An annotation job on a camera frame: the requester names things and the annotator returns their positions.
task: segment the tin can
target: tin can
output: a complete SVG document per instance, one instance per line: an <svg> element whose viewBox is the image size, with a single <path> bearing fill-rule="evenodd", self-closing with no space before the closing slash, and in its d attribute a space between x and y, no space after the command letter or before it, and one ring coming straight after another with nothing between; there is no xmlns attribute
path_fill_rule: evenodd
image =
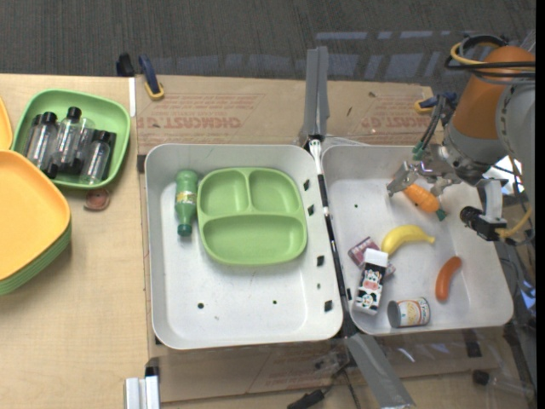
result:
<svg viewBox="0 0 545 409"><path fill-rule="evenodd" d="M418 297L410 300L392 300L388 304L387 314L390 325L398 328L426 325L431 311L427 300Z"/></svg>

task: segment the yellow banana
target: yellow banana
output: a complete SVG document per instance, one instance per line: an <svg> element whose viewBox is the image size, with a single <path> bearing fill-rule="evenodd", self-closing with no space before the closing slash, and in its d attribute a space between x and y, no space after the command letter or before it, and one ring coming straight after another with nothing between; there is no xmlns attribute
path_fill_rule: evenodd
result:
<svg viewBox="0 0 545 409"><path fill-rule="evenodd" d="M404 243L415 241L427 241L433 244L435 237L428 235L416 224L404 224L393 228L386 234L382 240L381 250L392 255Z"/></svg>

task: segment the yellow cable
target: yellow cable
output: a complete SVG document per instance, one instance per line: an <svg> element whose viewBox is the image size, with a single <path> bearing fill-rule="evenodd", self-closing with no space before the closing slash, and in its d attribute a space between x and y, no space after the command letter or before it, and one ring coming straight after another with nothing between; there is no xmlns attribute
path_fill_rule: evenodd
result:
<svg viewBox="0 0 545 409"><path fill-rule="evenodd" d="M500 238L509 238L510 236L513 236L515 233L517 233L522 226L524 226L525 222L528 221L528 218L530 218L531 215L531 208L529 208L526 213L523 215L522 218L520 218L520 221L517 223L517 225L514 228L506 229L506 228L497 228L496 233L500 235Z"/></svg>
<svg viewBox="0 0 545 409"><path fill-rule="evenodd" d="M492 44L492 43L487 43L487 44L498 47L497 45ZM487 63L487 62L483 62L481 60L471 60L471 59L468 59L468 58L464 58L463 56L460 56L456 52L460 48L460 45L462 45L462 43L456 43L456 44L454 44L452 46L452 49L450 49L450 56L452 57L452 59L457 60L461 64L466 64L466 65L476 65L476 64L486 64ZM536 68L533 68L533 67L530 67L530 68L514 67L514 68L506 68L506 69L508 69L508 70L524 70L524 71L529 71L529 72L534 72L536 70Z"/></svg>

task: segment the wooden tabletop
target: wooden tabletop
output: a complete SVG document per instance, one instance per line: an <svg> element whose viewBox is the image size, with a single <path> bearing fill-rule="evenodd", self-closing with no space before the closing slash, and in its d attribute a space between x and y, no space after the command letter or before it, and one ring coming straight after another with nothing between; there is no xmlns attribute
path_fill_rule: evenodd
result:
<svg viewBox="0 0 545 409"><path fill-rule="evenodd" d="M0 97L15 129L39 91L60 88L100 95L130 109L129 80L0 74ZM123 408L123 384L142 377L148 356L145 245L136 120L129 150L109 187L106 210L85 210L86 192L61 189L72 211L72 241L40 274L0 297L0 407ZM502 365L513 367L508 345L494 341ZM526 407L521 399L475 389L464 373L404 379L417 407ZM378 407L369 387L355 392L362 407ZM164 407L277 408L301 397L292 390L193 400ZM355 407L346 385L335 386L324 408Z"/></svg>

